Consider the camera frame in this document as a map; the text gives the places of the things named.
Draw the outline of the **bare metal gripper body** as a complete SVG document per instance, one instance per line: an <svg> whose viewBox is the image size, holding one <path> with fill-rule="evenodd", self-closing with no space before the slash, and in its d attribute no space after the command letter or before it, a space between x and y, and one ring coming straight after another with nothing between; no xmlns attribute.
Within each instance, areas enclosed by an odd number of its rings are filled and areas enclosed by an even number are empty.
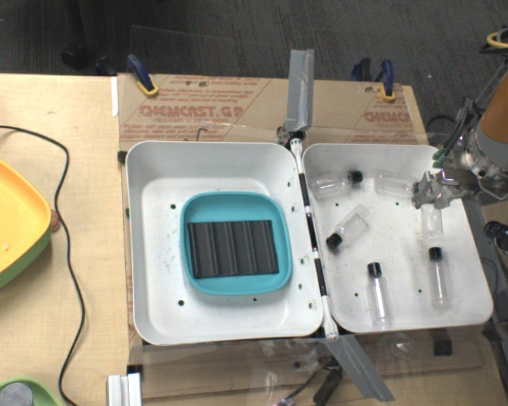
<svg viewBox="0 0 508 406"><path fill-rule="evenodd" d="M444 169L465 170L482 192L508 200L508 144L495 140L462 140L446 152Z"/></svg>

